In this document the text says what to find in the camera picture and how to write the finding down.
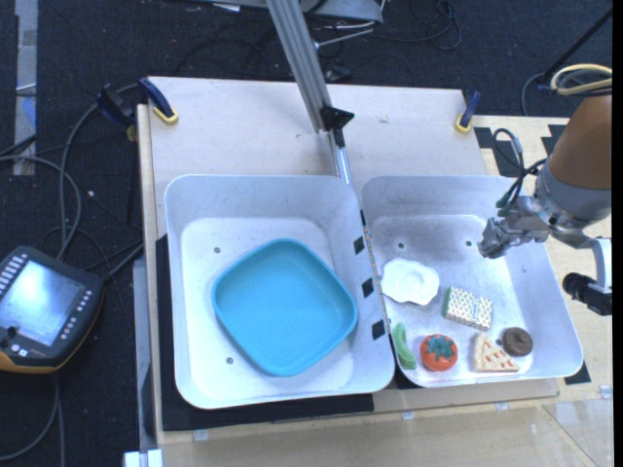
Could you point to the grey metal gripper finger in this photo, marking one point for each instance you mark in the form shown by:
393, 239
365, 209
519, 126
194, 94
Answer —
494, 228
490, 249

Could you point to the white fried egg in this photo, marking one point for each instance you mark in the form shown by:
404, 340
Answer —
410, 281

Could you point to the black cylinder on white bracket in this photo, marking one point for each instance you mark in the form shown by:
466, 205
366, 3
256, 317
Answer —
590, 291

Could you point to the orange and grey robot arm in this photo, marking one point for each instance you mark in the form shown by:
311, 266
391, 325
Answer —
581, 144

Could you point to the brown doughnut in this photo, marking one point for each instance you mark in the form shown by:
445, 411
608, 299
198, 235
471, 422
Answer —
517, 342

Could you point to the blue plate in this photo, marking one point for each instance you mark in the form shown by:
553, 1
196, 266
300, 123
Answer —
284, 307

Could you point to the green pea pod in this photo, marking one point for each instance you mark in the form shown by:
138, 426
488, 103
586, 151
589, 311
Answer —
404, 348

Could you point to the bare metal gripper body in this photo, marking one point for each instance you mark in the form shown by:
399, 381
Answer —
528, 221

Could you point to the red tomato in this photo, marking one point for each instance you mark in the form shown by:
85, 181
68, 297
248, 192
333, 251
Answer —
438, 353

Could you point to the pale wood board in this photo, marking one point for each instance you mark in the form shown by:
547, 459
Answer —
233, 129

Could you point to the white plastic tray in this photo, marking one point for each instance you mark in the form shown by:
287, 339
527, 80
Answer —
535, 285
194, 358

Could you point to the patterned white packet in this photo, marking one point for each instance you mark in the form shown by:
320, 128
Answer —
467, 308

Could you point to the pie slice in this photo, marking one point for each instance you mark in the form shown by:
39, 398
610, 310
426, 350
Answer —
489, 358

